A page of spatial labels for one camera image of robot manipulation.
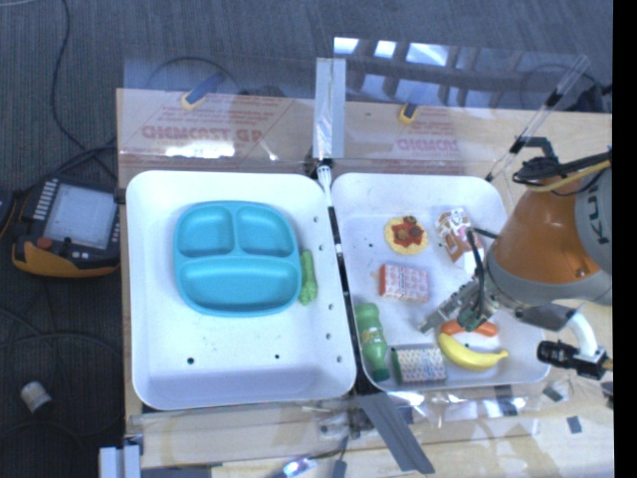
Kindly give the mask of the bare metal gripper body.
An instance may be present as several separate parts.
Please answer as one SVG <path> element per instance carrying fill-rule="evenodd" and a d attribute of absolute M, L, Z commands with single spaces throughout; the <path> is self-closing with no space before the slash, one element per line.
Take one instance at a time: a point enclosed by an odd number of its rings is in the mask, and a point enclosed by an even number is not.
<path fill-rule="evenodd" d="M 497 294 L 491 280 L 472 279 L 440 305 L 440 312 L 459 325 L 482 325 L 499 309 Z"/>

